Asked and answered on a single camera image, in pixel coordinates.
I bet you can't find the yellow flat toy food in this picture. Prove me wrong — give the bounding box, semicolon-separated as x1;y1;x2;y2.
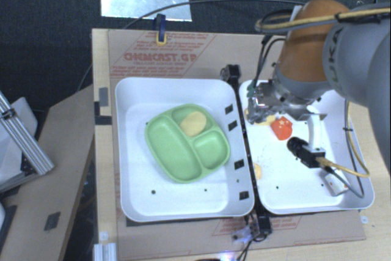
244;108;276;127

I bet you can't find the red carton with yellow stars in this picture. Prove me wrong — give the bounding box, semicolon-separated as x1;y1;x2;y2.
270;115;294;141

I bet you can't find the yellow round biscuit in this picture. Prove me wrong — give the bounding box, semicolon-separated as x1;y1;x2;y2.
179;111;208;138

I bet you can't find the pale yellow toy food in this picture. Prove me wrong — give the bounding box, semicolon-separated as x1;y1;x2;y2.
252;162;263;182

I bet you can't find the black block with thin wires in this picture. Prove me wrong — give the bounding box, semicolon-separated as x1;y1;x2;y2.
220;64;243;84
255;213;273;237

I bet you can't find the green divided plate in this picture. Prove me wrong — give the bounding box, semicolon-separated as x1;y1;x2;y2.
144;103;232;185

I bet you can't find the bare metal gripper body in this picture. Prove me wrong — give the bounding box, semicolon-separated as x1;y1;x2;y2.
249;81;309;120

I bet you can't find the thin black rod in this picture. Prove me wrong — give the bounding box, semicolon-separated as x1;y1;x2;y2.
231;78;264;218

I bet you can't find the black cylinder on white bracket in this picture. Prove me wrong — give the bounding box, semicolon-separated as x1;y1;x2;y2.
286;111;327;169

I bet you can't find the brown cardboard board red print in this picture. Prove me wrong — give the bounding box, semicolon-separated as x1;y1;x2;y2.
106;29;367;261

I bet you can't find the white plastic tray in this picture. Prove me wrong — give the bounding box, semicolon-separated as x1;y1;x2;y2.
114;76;256;223
238;79;376;216

